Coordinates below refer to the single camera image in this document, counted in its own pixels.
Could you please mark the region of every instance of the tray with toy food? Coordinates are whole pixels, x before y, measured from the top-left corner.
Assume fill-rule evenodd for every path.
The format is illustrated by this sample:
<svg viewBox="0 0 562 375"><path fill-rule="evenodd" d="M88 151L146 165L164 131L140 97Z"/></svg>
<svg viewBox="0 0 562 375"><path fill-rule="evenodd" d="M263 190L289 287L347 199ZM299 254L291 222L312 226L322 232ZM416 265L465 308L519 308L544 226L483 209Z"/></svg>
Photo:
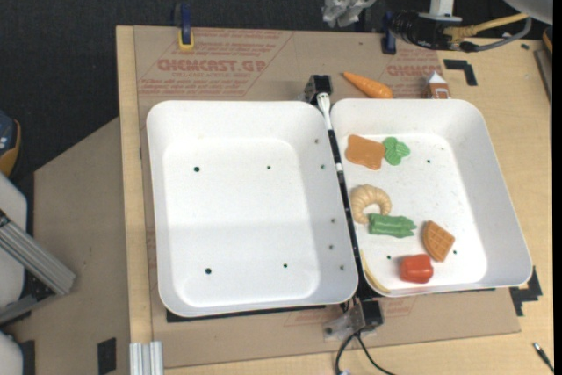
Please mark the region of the tray with toy food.
<svg viewBox="0 0 562 375"><path fill-rule="evenodd" d="M463 100L345 99L331 119L365 279L399 297L532 271L484 118Z"/></svg>
<svg viewBox="0 0 562 375"><path fill-rule="evenodd" d="M528 279L529 253L474 106L346 99L330 117L331 136L319 109L300 101L151 109L158 290L172 313L343 303L359 276L385 296Z"/></svg>

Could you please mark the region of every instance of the wooden edge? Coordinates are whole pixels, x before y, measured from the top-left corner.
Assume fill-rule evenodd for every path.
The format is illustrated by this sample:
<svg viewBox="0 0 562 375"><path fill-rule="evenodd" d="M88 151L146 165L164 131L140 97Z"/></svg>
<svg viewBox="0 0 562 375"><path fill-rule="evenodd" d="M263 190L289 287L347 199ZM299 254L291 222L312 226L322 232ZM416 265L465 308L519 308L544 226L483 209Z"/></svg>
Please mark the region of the wooden edge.
<svg viewBox="0 0 562 375"><path fill-rule="evenodd" d="M134 27L118 25L119 121L126 229L129 328L132 343L152 341L148 254L141 167Z"/></svg>

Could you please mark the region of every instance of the white tray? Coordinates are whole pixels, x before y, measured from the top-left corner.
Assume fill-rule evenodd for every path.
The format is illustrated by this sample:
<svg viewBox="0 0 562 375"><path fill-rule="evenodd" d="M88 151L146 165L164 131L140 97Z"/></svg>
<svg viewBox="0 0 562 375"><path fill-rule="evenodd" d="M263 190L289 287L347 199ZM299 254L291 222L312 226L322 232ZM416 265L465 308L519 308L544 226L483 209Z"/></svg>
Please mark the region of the white tray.
<svg viewBox="0 0 562 375"><path fill-rule="evenodd" d="M346 99L331 112L349 192L371 184L386 191L392 216L404 215L414 236L368 234L356 223L368 269L389 297L524 284L532 266L529 251L498 165L486 124L471 104L456 99ZM411 150L397 166L385 160L372 170L344 154L351 134L382 142L394 136ZM400 280L400 259L426 253L422 226L433 220L456 238L425 285Z"/></svg>
<svg viewBox="0 0 562 375"><path fill-rule="evenodd" d="M147 119L158 286L196 317L341 303L357 267L320 112L165 101Z"/></svg>

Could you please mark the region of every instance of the toy cucumber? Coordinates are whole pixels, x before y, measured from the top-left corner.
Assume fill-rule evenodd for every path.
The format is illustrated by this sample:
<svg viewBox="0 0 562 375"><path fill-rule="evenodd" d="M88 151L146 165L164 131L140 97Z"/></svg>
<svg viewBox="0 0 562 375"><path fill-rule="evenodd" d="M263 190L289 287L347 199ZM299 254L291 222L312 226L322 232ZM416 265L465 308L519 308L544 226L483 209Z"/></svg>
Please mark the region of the toy cucumber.
<svg viewBox="0 0 562 375"><path fill-rule="evenodd" d="M371 213L369 217L369 234L386 234L395 238L405 238L414 236L412 230L417 226L404 216L383 216L382 214Z"/></svg>

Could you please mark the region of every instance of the wooden tabletop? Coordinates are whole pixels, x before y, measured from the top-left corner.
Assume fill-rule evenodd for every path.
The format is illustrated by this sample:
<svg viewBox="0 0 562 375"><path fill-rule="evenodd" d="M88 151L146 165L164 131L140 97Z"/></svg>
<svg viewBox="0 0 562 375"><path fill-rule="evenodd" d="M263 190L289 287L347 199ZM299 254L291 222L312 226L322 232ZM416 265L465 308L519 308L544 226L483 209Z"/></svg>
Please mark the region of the wooden tabletop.
<svg viewBox="0 0 562 375"><path fill-rule="evenodd" d="M443 68L451 95L473 103L485 117L543 295L538 301L523 305L521 333L372 350L375 361L392 373L550 372L532 346L539 343L554 363L551 107L533 54L542 46L541 41L525 40L482 53L439 52L437 56L440 61L467 61L477 74L478 86L469 86L462 70ZM139 156L134 26L117 27L117 50L130 331L132 342L148 343L153 340L153 330ZM334 373L334 359L334 353L320 353L168 369L166 374L328 375ZM361 350L346 350L341 366L353 375L377 373Z"/></svg>

